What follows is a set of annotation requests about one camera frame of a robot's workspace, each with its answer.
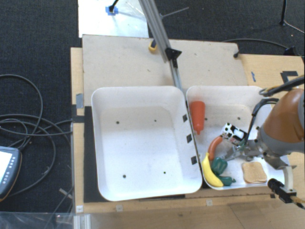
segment green toy vegetable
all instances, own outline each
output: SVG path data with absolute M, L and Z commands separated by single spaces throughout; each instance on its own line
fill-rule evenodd
M 226 162 L 225 160 L 223 160 L 220 157 L 216 157 L 213 160 L 211 169 L 215 175 L 220 175 L 224 172 L 224 170 L 227 168 L 227 166 L 228 166 L 228 162 Z
M 232 179 L 232 177 L 221 177 L 216 175 L 219 180 L 221 180 L 221 182 L 224 184 L 224 186 L 230 186 L 233 182 L 236 182 L 235 179 Z

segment black connector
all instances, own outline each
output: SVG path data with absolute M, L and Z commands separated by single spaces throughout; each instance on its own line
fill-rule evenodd
M 288 203 L 293 203 L 293 201 L 291 200 L 291 196 L 296 196 L 296 192 L 286 192 L 283 190 L 283 188 L 285 187 L 283 183 L 281 183 L 280 181 L 272 178 L 268 181 L 268 187 L 275 193 L 278 195 L 279 199 L 282 200 L 284 203 L 288 204 Z

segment banana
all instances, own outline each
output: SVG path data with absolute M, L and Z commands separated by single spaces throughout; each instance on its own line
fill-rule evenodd
M 210 166 L 209 161 L 209 153 L 205 154 L 205 158 L 202 161 L 202 168 L 203 168 L 203 174 L 205 177 L 205 180 L 214 187 L 223 187 L 224 184 L 222 181 L 213 173 Z

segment blue tape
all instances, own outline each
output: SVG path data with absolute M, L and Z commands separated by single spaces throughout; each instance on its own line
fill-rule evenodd
M 106 7 L 106 13 L 107 13 L 108 15 L 115 16 L 116 14 L 118 14 L 118 13 L 119 13 L 119 10 L 118 10 L 118 8 L 117 8 L 117 7 L 114 7 L 114 9 L 113 9 L 113 12 L 112 12 L 112 13 L 109 11 L 109 7 L 110 7 L 110 6 Z
M 253 81 L 256 82 L 255 75 L 254 75 L 254 73 L 252 71 L 251 71 L 251 75 L 252 75 Z

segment black carpet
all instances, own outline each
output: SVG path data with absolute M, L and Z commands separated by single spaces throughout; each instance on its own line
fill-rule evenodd
M 295 46 L 304 55 L 304 34 L 280 26 L 283 0 L 156 0 L 169 38 L 224 41 L 234 38 L 271 40 Z M 288 0 L 286 20 L 304 30 L 305 0 Z M 241 53 L 282 55 L 284 49 L 260 42 L 239 42 Z M 18 74 L 33 81 L 44 100 L 43 117 L 53 122 L 71 118 L 70 48 L 80 47 L 77 0 L 0 0 L 0 74 Z M 23 81 L 0 79 L 0 115 L 38 115 L 39 99 Z M 0 146 L 20 138 L 0 131 Z M 71 188 L 70 147 L 62 137 L 55 166 L 37 186 L 0 203 L 1 211 L 52 212 Z M 12 193 L 42 176 L 52 160 L 49 139 L 33 138 L 23 152 Z M 59 208 L 66 212 L 67 199 Z

